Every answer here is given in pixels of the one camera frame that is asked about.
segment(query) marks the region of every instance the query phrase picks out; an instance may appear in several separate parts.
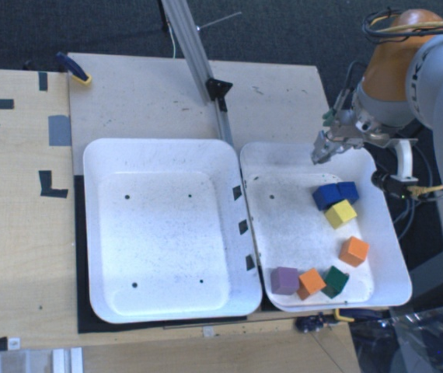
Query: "robotic arm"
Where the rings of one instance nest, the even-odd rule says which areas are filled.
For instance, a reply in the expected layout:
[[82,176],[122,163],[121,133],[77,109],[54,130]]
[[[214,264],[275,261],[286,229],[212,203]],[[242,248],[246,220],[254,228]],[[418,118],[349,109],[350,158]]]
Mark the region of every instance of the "robotic arm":
[[[383,30],[371,27],[395,18]],[[376,171],[372,182],[397,197],[413,196],[411,146],[416,139],[396,135],[417,118],[433,131],[434,152],[443,182],[443,19],[433,12],[388,10],[365,19],[364,31],[378,46],[365,73],[352,89],[347,84],[323,119],[312,152],[315,164],[365,143],[394,148],[397,174]],[[351,97],[351,107],[345,106]]]

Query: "black clamp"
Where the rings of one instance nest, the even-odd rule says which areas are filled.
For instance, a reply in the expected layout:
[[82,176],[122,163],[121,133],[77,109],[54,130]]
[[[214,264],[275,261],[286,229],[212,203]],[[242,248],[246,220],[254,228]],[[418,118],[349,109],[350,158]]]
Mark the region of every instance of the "black clamp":
[[209,78],[206,81],[206,88],[208,89],[209,97],[211,98],[211,101],[218,101],[218,106],[221,112],[227,112],[225,96],[232,86],[232,83],[223,82],[222,80],[217,80],[216,78]]

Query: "orange cube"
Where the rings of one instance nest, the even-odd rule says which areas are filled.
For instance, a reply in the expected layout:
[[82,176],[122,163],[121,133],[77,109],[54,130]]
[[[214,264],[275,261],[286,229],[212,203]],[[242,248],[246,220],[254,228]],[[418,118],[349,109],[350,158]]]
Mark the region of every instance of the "orange cube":
[[370,245],[368,243],[355,236],[351,236],[343,243],[339,253],[339,260],[357,267],[367,259],[369,248]]
[[322,290],[325,286],[326,283],[316,268],[312,268],[299,275],[299,289],[297,293],[299,298],[304,300],[310,295],[314,295],[316,292]]

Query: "purple cube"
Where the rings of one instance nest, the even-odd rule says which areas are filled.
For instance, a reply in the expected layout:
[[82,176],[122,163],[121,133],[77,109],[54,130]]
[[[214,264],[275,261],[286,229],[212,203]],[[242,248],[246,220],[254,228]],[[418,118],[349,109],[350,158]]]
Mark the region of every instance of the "purple cube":
[[336,183],[328,183],[319,186],[315,192],[313,192],[313,199],[315,200],[317,208],[323,211],[332,207],[333,204],[341,202],[344,198],[340,194]]
[[356,185],[353,181],[344,181],[342,183],[337,183],[337,188],[339,189],[340,195],[343,199],[347,199],[350,204],[353,204],[356,200],[360,198]]
[[292,295],[299,289],[299,272],[296,268],[278,267],[271,275],[271,292],[275,295]]

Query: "cube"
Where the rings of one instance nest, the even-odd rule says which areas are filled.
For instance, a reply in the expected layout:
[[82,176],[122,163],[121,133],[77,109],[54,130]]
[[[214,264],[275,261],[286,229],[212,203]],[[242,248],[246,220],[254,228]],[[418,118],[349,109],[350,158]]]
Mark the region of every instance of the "cube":
[[339,203],[335,203],[329,210],[325,212],[325,217],[334,229],[346,224],[348,221],[357,217],[356,211],[347,199]]
[[367,259],[369,248],[368,243],[355,236],[350,236],[340,249],[339,260],[357,267]]
[[271,292],[275,295],[293,295],[299,289],[296,268],[277,267],[270,274]]
[[326,283],[323,281],[316,268],[311,268],[299,275],[298,296],[301,300],[305,300],[310,295],[314,295],[322,290],[325,286]]
[[322,293],[325,293],[330,298],[336,297],[342,292],[348,279],[349,275],[332,265],[325,276],[326,286],[322,289]]
[[337,184],[335,183],[319,186],[313,192],[312,196],[320,211],[326,210],[333,204],[343,200],[343,197],[340,195],[339,189],[337,188]]
[[353,181],[337,183],[337,188],[339,189],[341,197],[347,199],[350,204],[354,204],[354,202],[360,198],[358,190],[356,189],[356,184]]

